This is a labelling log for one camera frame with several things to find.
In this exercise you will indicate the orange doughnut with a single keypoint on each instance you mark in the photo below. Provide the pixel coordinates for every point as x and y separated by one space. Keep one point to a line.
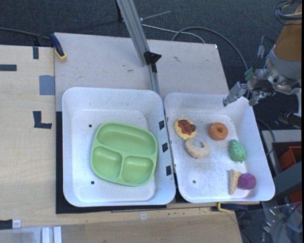
214 133

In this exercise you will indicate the purple ice cream cone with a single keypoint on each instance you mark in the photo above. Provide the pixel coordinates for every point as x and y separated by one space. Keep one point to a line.
245 181

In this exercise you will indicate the beige croissant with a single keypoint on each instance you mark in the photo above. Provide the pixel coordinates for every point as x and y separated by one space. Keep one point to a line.
196 151

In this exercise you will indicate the green divided plate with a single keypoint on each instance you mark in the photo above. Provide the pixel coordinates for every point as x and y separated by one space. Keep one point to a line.
124 140

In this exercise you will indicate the white plastic tray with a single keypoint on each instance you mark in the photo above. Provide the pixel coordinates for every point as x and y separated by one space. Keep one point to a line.
111 102
207 168

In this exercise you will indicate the yellow and red pizza slice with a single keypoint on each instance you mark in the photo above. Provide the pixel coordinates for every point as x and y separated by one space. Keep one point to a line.
185 129

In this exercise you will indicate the green grapes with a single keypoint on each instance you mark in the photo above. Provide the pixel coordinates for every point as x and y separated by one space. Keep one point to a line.
237 151

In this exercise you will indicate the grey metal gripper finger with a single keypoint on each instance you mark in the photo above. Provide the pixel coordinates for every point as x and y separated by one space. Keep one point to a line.
235 92
256 97

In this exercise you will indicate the black cylinder on white bracket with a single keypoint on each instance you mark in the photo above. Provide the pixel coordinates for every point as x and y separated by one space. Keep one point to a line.
292 119

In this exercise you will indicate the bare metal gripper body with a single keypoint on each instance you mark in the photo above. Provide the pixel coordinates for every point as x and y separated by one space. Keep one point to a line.
263 85

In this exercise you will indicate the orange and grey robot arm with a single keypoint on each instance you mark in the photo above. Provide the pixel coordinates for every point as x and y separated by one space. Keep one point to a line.
288 44

